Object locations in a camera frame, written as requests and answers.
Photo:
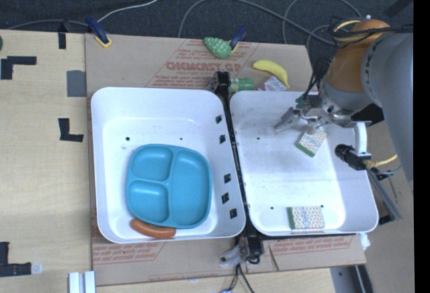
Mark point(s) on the green grapes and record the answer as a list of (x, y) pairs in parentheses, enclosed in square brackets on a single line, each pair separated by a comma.
[(217, 47)]

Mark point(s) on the yellow banana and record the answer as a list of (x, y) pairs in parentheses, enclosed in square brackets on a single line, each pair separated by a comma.
[(273, 69)]

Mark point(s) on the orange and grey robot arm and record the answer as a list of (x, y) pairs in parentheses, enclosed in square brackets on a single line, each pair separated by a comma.
[(379, 70)]

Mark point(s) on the green bottle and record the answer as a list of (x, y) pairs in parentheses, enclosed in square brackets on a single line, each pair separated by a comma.
[(242, 84)]

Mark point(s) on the brown cardboard board red print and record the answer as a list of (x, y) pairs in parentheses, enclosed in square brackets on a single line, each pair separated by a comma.
[(134, 63)]

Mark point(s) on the blue divided plate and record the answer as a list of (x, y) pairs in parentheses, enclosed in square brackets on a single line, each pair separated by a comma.
[(174, 184)]

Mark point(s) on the white patterned packet green edge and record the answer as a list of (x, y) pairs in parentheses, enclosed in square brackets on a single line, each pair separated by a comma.
[(311, 144), (306, 217)]

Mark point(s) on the orange sausage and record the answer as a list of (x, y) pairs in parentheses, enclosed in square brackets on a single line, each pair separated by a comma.
[(152, 231)]

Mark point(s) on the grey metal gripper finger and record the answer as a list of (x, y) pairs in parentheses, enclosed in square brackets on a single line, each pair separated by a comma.
[(285, 121), (311, 126)]

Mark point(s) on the black cylinder on white bracket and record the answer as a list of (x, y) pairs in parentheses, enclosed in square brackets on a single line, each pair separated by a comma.
[(351, 154)]

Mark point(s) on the white plastic tray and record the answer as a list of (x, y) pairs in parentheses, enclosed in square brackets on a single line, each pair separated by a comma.
[(285, 177), (158, 117)]

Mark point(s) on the thin black rod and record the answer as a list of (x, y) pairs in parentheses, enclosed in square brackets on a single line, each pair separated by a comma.
[(235, 157)]

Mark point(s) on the pink and white packet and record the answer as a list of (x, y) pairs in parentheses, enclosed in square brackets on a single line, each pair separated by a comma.
[(272, 84)]

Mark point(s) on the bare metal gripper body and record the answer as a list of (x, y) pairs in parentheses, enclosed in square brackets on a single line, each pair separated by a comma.
[(320, 112)]

